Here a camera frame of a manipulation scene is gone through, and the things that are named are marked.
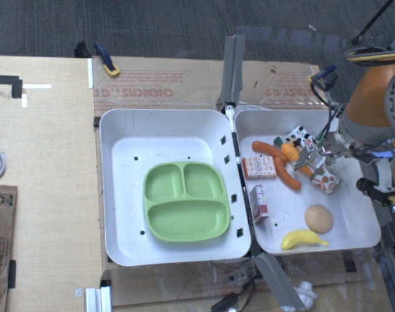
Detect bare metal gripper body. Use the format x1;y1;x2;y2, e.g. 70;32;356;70
315;131;353;166

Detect orange carrot with green top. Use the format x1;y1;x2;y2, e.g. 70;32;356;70
272;136;314;177

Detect white cup with orange print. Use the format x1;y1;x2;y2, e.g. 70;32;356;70
310;165;341;195

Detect orange sausage links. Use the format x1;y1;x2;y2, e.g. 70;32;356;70
251;140;303;191

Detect white carton with black spots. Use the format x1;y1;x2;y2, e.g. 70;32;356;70
284;125;318;153

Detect orange and white carton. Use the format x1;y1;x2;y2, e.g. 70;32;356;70
241;155;278;180

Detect tan round bread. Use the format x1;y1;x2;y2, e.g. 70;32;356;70
303;203;334;235

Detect white plastic tray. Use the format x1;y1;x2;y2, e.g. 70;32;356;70
99;109;252;267
233;109;382;256

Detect red and white carton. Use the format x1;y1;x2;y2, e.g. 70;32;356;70
248;184;270;225

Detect yellow banana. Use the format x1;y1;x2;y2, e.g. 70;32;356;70
280;229;329;251

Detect green divided plate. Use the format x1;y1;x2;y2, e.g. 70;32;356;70
142;161;232;243

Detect crumpled white tissue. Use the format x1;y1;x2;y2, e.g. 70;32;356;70
292;280;319;311

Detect brown cardboard board red print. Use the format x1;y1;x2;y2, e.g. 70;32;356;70
92;55;390;307

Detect brown paper bag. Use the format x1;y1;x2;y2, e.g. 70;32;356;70
0;184;18;312

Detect black cylinder on white bracket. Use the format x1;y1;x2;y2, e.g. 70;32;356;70
355;157;395;208

